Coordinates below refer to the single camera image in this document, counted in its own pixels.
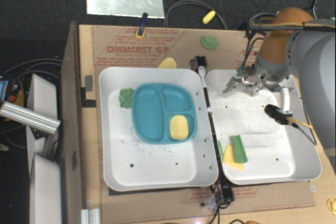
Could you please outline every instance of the teal divided dish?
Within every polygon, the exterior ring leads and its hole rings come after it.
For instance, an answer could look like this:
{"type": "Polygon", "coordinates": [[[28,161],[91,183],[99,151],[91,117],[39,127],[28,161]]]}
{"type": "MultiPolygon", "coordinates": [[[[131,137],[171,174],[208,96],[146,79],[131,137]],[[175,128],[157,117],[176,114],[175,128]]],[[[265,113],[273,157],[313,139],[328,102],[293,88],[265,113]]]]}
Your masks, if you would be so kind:
{"type": "Polygon", "coordinates": [[[150,83],[136,88],[132,100],[133,125],[137,135],[154,144],[181,143],[196,132],[194,102],[182,87],[172,84],[150,83]],[[188,137],[174,140],[169,124],[175,115],[183,115],[188,121],[188,137]]]}

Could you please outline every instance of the white power strip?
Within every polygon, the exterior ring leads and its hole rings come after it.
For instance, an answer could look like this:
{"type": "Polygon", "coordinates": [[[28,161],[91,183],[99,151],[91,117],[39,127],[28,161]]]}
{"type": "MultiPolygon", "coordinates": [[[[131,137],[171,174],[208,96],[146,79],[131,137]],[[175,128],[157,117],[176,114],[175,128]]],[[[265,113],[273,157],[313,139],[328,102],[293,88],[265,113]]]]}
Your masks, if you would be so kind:
{"type": "Polygon", "coordinates": [[[100,209],[82,209],[81,224],[100,224],[100,209]]]}

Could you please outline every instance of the green rectangular object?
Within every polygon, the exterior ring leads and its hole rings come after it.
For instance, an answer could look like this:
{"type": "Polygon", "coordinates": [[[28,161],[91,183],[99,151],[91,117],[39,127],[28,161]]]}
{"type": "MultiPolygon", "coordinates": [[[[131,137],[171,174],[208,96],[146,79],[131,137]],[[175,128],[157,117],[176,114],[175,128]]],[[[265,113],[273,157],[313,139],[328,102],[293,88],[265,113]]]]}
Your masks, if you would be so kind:
{"type": "Polygon", "coordinates": [[[247,156],[244,150],[243,143],[241,141],[240,135],[232,136],[233,147],[235,148],[236,161],[237,163],[247,162],[247,156]]]}

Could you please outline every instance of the multimeter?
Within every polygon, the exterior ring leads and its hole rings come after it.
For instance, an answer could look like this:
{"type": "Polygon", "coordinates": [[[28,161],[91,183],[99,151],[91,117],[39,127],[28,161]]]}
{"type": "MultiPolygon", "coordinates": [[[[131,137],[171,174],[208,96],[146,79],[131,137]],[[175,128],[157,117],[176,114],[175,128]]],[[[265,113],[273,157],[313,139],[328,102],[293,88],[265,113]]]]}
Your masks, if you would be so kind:
{"type": "Polygon", "coordinates": [[[0,100],[24,106],[23,87],[16,76],[0,74],[0,100]]]}

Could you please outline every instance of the white tray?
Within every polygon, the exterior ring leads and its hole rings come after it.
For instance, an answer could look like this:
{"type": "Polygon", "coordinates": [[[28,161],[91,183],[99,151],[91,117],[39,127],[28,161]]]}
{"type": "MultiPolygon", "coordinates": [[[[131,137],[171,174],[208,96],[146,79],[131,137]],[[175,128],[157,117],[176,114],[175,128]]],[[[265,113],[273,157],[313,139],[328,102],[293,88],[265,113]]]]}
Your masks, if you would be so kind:
{"type": "Polygon", "coordinates": [[[106,183],[117,191],[209,186],[218,177],[203,86],[188,69],[104,69],[99,77],[106,183]],[[119,92],[146,83],[186,89],[194,102],[197,131],[179,144],[150,144],[135,133],[131,109],[120,108],[119,92]]]}
{"type": "MultiPolygon", "coordinates": [[[[280,107],[280,94],[262,90],[255,97],[237,91],[224,97],[222,91],[235,70],[212,70],[206,76],[217,139],[223,150],[231,135],[240,134],[248,162],[242,171],[223,164],[226,177],[238,185],[309,180],[321,173],[321,163],[315,146],[298,130],[280,125],[264,112],[273,104],[280,107]]],[[[281,83],[292,87],[290,111],[306,122],[295,82],[281,83]]]]}

